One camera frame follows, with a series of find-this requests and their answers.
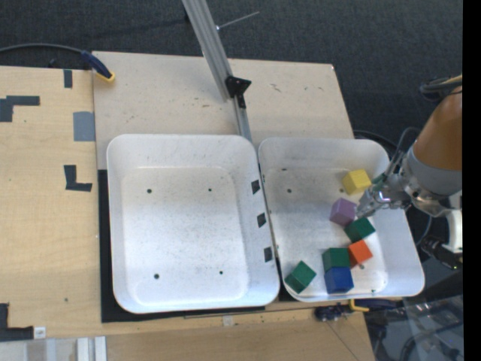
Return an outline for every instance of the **red block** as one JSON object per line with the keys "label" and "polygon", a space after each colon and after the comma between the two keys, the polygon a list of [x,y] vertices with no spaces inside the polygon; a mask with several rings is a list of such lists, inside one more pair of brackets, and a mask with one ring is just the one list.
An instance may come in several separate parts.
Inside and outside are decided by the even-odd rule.
{"label": "red block", "polygon": [[364,239],[350,244],[347,247],[347,251],[349,252],[349,261],[351,263],[351,268],[364,262],[367,259],[370,259],[373,256]]}

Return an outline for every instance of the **cube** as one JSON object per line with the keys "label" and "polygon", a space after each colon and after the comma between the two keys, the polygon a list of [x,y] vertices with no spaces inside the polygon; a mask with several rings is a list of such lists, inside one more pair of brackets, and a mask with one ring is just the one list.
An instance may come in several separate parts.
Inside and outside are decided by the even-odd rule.
{"label": "cube", "polygon": [[367,259],[370,259],[373,256],[364,239],[350,244],[347,247],[347,250],[349,252],[349,262],[351,268],[366,261]]}
{"label": "cube", "polygon": [[309,286],[310,282],[316,277],[316,272],[312,270],[304,261],[300,261],[294,270],[289,274],[284,281],[297,294]]}
{"label": "cube", "polygon": [[329,220],[345,227],[354,221],[356,207],[356,203],[344,198],[339,198],[331,207]]}
{"label": "cube", "polygon": [[359,218],[344,227],[344,232],[347,234],[351,242],[360,241],[375,231],[376,229],[366,217]]}
{"label": "cube", "polygon": [[324,273],[324,281],[328,294],[347,293],[354,287],[349,267],[330,268]]}
{"label": "cube", "polygon": [[349,251],[346,247],[330,247],[322,253],[322,263],[324,272],[330,268],[348,268],[350,267]]}
{"label": "cube", "polygon": [[349,171],[343,177],[344,189],[349,195],[362,193],[371,185],[368,173],[363,169]]}

